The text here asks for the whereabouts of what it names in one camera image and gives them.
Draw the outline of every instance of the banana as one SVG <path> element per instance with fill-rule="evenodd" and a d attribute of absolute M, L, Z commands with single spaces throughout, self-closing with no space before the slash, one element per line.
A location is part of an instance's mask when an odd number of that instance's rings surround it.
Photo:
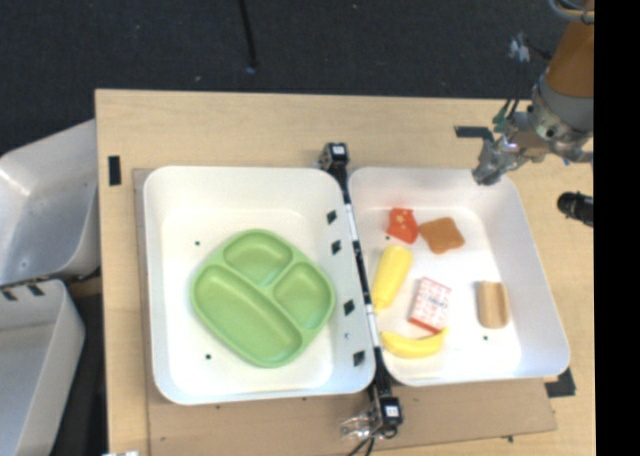
<path fill-rule="evenodd" d="M 387 246 L 376 271 L 371 289 L 373 309 L 379 312 L 395 299 L 413 264 L 413 254 L 402 246 Z"/>
<path fill-rule="evenodd" d="M 380 338 L 384 348 L 396 356 L 402 358 L 424 358 L 435 355 L 442 349 L 442 344 L 448 331 L 449 329 L 445 327 L 435 335 L 420 339 L 411 339 L 393 332 L 381 332 Z"/>

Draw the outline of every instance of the green plate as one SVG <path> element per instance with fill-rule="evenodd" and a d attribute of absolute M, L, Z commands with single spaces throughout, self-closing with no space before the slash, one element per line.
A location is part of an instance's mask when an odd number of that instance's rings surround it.
<path fill-rule="evenodd" d="M 191 303 L 229 348 L 260 367 L 298 357 L 333 312 L 335 292 L 325 273 L 277 234 L 236 234 L 202 264 Z"/>

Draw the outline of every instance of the black fabric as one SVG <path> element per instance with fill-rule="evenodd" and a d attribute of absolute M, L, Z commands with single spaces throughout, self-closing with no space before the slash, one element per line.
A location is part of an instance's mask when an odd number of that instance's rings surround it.
<path fill-rule="evenodd" d="M 94 116 L 95 88 L 502 98 L 546 0 L 0 0 L 0 154 Z M 530 67 L 533 81 L 542 60 Z"/>

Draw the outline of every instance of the black metal rod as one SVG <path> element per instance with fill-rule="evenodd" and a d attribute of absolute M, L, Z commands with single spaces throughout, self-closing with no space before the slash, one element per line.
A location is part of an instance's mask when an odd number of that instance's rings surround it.
<path fill-rule="evenodd" d="M 240 6 L 240 15 L 242 17 L 244 33 L 247 39 L 247 46 L 249 48 L 249 72 L 253 73 L 258 67 L 258 58 L 256 56 L 256 46 L 253 40 L 253 30 L 251 28 L 251 21 L 249 20 L 247 2 L 246 0 L 238 0 L 238 5 Z"/>

